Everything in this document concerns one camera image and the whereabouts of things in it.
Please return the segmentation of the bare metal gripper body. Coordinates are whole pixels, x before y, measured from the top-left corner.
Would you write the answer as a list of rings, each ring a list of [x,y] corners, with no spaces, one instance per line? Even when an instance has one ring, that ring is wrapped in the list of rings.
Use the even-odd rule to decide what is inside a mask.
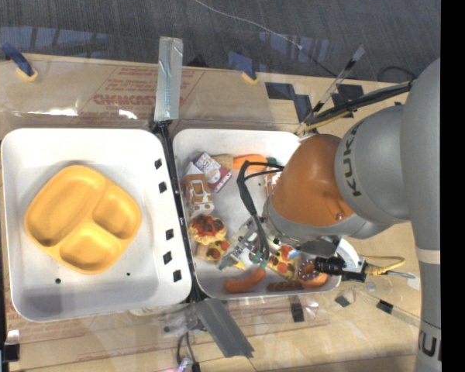
[[[249,218],[236,230],[231,237],[233,258],[237,261],[248,259],[252,263],[267,263],[271,251],[267,241],[266,219],[260,217],[258,221]]]

